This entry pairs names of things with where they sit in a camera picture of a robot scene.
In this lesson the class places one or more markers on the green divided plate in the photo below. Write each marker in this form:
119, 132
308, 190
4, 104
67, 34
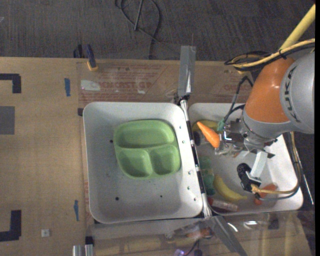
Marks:
146, 150

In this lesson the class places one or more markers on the white plastic tray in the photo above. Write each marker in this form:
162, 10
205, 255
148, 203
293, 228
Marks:
275, 172
107, 175

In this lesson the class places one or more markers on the yellow banana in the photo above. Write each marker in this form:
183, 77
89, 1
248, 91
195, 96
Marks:
226, 190
209, 123

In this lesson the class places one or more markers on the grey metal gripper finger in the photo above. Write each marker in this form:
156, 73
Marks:
226, 135
223, 150

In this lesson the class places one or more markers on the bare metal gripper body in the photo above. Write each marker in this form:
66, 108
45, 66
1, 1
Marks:
237, 135

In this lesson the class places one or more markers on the orange carrot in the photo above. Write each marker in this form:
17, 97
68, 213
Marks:
209, 133

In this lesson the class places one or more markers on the orange red sausage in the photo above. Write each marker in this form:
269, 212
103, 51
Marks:
267, 188

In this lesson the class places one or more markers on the green broccoli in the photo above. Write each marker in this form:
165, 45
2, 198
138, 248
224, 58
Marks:
207, 172

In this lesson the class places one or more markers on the black cylinder on white bracket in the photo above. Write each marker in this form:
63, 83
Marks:
246, 176

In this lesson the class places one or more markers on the small dark can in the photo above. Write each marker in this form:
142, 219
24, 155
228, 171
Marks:
197, 138

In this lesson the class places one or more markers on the red and white bottle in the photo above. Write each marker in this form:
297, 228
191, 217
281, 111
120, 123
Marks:
225, 205

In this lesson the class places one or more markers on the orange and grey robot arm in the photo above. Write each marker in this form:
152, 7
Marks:
270, 100

